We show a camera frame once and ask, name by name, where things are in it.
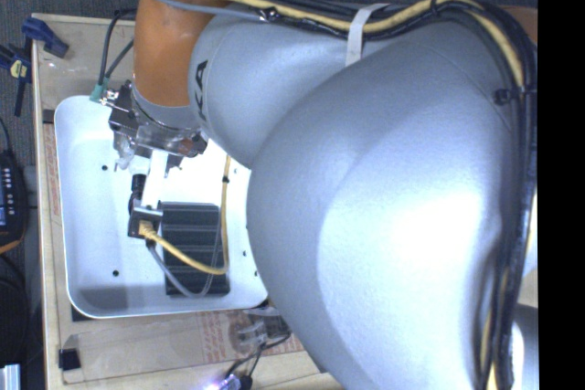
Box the black cylinder on white bracket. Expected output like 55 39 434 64
127 149 231 298

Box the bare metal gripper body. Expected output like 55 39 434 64
107 79 209 159

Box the white plastic tray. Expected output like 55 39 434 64
53 94 271 321

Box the brown cardboard board, red print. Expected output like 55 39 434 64
42 122 308 385

